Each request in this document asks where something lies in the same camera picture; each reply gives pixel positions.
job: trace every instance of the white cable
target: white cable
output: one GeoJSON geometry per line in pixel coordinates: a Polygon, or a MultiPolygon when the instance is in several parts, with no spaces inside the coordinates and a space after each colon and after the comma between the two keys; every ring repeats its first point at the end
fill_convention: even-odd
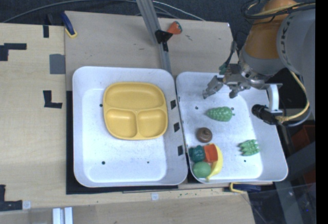
{"type": "Polygon", "coordinates": [[[184,14],[187,14],[187,15],[189,15],[189,16],[192,16],[192,17],[194,17],[194,18],[196,18],[196,19],[198,19],[198,20],[205,21],[204,19],[202,19],[202,18],[200,18],[200,17],[198,17],[198,16],[196,16],[196,15],[193,15],[193,14],[191,14],[191,13],[187,13],[187,12],[185,12],[185,11],[179,9],[179,8],[176,8],[176,7],[172,6],[172,5],[168,5],[168,4],[165,4],[165,3],[162,3],[162,2],[158,2],[158,1],[153,1],[153,2],[154,2],[154,3],[157,3],[157,4],[160,4],[160,5],[168,6],[168,7],[172,8],[172,9],[175,9],[175,10],[181,12],[181,13],[184,13],[184,14]]]}

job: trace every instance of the green ball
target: green ball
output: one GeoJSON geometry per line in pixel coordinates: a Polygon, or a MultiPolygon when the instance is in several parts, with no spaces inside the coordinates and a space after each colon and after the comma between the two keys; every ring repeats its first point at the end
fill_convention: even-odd
{"type": "Polygon", "coordinates": [[[204,161],[197,162],[193,166],[193,173],[195,177],[207,177],[211,173],[211,166],[204,161]]]}

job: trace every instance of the divided yellow plate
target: divided yellow plate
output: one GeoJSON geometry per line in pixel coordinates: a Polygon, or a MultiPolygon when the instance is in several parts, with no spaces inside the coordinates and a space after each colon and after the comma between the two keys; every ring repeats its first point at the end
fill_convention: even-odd
{"type": "Polygon", "coordinates": [[[153,139],[168,127],[165,96],[154,84],[114,83],[105,90],[102,105],[106,127],[117,138],[153,139]]]}

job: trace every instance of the black mat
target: black mat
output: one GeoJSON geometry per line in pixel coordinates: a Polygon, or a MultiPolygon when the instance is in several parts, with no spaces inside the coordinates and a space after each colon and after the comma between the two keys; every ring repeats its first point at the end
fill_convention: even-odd
{"type": "Polygon", "coordinates": [[[173,190],[178,186],[134,186],[134,187],[109,187],[109,188],[88,188],[81,185],[74,176],[73,171],[73,93],[66,92],[67,99],[67,120],[66,120],[66,194],[95,194],[106,192],[123,191],[145,191],[145,190],[173,190]]]}

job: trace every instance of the white tray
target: white tray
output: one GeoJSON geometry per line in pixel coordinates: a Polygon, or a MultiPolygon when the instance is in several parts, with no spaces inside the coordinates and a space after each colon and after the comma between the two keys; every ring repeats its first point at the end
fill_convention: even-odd
{"type": "Polygon", "coordinates": [[[77,69],[73,75],[73,130],[74,174],[83,186],[177,185],[187,176],[174,79],[165,70],[77,69]],[[161,88],[169,120],[164,135],[149,140],[121,140],[108,132],[100,104],[105,89],[116,82],[153,83],[161,88]]]}
{"type": "Polygon", "coordinates": [[[251,88],[229,98],[230,89],[223,86],[214,95],[203,99],[202,91],[216,73],[184,72],[176,79],[176,89],[181,113],[184,138],[188,148],[204,146],[196,139],[198,128],[207,127],[213,132],[211,142],[223,153],[223,167],[219,174],[205,184],[245,181],[281,181],[288,174],[288,167],[275,126],[270,126],[251,113],[255,104],[268,105],[266,90],[251,88]],[[206,116],[210,108],[233,107],[235,116],[229,122],[219,122],[206,116]],[[260,152],[242,156],[238,144],[256,139],[260,152]]]}

